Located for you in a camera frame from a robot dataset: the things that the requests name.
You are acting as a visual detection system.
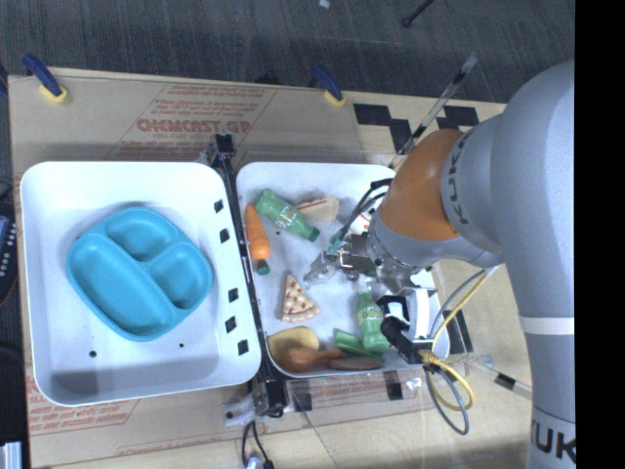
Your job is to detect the beige sandwich wedge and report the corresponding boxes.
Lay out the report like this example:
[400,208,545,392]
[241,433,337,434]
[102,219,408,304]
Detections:
[295,194,341,225]

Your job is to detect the brown chicken drumstick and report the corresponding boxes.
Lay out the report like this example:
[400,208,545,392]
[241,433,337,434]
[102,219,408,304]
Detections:
[282,346,344,374]

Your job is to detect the black cylinder on white bracket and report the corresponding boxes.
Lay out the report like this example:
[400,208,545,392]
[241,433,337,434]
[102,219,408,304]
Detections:
[374,283,439,365]

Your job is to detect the brown oval biscuit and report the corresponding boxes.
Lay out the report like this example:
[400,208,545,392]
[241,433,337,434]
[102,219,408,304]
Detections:
[328,356,383,372]

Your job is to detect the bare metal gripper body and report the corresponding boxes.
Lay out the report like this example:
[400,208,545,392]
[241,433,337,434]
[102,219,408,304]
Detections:
[337,234,388,283]

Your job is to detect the green toy vegetable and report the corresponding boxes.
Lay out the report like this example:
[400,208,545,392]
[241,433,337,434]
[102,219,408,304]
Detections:
[333,328,385,359]

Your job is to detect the brown cardboard board, red print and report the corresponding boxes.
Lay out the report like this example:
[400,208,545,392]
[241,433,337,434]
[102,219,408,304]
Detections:
[7,65,534,469]

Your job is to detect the pizza slice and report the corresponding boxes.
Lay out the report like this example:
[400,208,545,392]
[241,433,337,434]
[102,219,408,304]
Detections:
[279,273,322,324]

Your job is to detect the black block with thin wires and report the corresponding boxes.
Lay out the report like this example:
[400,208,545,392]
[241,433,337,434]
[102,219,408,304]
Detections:
[213,133,236,161]
[250,377,288,418]

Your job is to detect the blue divided plate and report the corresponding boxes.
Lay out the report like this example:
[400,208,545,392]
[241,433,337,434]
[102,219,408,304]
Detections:
[64,205,215,343]

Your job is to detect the green bottle with yellow print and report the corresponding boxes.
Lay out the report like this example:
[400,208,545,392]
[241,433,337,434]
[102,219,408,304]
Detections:
[354,289,392,354]

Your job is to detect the white plastic tray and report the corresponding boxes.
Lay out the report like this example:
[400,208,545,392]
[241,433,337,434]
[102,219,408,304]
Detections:
[234,160,451,380]
[19,160,263,407]

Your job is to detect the green bottle with label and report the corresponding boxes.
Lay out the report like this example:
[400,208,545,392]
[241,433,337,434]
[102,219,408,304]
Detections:
[253,189,322,243]

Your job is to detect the orange carrot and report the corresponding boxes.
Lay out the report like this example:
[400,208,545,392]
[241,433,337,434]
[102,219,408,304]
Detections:
[243,203,272,277]

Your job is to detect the yellow bread slice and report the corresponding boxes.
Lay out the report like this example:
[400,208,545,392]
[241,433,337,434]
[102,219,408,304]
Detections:
[267,325,321,362]

